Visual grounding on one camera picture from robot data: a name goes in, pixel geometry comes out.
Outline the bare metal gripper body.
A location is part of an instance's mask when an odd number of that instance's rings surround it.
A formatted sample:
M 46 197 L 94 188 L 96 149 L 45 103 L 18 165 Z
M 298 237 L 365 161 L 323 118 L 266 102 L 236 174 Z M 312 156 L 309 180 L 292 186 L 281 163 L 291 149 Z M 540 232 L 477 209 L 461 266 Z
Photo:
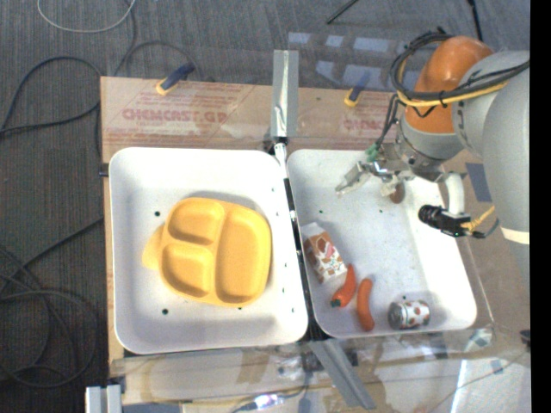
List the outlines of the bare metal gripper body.
M 383 144 L 373 161 L 373 166 L 375 174 L 379 177 L 417 176 L 429 182 L 444 182 L 446 179 L 440 160 L 425 156 L 407 143 Z

